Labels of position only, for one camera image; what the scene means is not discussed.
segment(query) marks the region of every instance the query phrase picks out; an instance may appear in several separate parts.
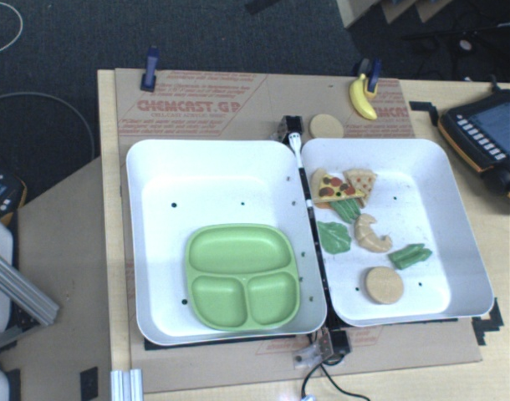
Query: clip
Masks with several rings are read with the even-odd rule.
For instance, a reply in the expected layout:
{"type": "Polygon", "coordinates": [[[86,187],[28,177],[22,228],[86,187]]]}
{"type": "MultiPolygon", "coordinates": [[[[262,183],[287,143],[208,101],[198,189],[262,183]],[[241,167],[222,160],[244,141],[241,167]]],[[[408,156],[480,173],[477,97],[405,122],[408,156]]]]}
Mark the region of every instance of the clip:
{"type": "Polygon", "coordinates": [[[156,76],[155,70],[158,64],[158,48],[151,46],[147,50],[145,73],[141,76],[140,89],[146,92],[155,92],[156,76]]]}

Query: green leaf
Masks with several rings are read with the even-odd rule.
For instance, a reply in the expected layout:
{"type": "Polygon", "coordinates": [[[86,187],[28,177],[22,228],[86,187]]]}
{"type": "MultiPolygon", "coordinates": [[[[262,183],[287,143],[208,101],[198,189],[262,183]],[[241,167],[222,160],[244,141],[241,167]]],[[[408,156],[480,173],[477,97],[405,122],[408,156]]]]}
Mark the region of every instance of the green leaf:
{"type": "Polygon", "coordinates": [[[347,252],[352,245],[352,238],[346,226],[340,223],[323,223],[318,221],[320,243],[329,254],[347,252]]]}

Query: black floor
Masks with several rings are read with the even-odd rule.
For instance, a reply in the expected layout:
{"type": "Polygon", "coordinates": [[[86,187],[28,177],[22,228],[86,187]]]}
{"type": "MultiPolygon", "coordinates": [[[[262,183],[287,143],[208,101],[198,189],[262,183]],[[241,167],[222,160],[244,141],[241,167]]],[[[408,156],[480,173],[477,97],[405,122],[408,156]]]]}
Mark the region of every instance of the black floor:
{"type": "MultiPolygon", "coordinates": [[[[380,58],[382,76],[510,82],[510,0],[456,0],[431,21],[414,8],[389,25],[379,6],[345,29],[335,0],[0,0],[23,16],[23,33],[0,53],[0,165],[22,177],[32,200],[100,153],[97,69],[143,67],[154,44],[159,69],[350,75],[380,58]],[[405,35],[457,31],[422,40],[405,35]],[[89,133],[94,136],[93,151],[89,133]]],[[[0,48],[18,31],[0,5],[0,48]]]]}

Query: green plate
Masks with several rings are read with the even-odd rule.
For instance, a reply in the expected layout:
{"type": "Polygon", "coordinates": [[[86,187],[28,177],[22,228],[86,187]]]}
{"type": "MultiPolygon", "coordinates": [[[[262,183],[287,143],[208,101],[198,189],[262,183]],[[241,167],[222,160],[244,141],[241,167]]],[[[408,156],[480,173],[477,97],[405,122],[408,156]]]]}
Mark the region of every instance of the green plate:
{"type": "Polygon", "coordinates": [[[258,224],[206,226],[186,245],[191,306],[208,327],[280,327],[299,308],[296,260],[288,238],[258,224]]]}

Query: white cable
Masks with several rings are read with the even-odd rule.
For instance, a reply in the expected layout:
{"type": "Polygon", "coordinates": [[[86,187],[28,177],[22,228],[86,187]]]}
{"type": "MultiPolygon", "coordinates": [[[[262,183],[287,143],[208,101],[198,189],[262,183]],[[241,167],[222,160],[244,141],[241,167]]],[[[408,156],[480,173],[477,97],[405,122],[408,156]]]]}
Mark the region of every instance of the white cable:
{"type": "Polygon", "coordinates": [[[0,53],[1,53],[3,50],[8,49],[10,46],[12,46],[21,37],[21,33],[23,32],[23,17],[21,16],[21,13],[19,13],[19,11],[11,4],[0,2],[0,6],[4,6],[5,8],[12,9],[19,18],[19,31],[18,31],[17,35],[13,38],[13,40],[10,43],[8,43],[0,48],[0,53]]]}

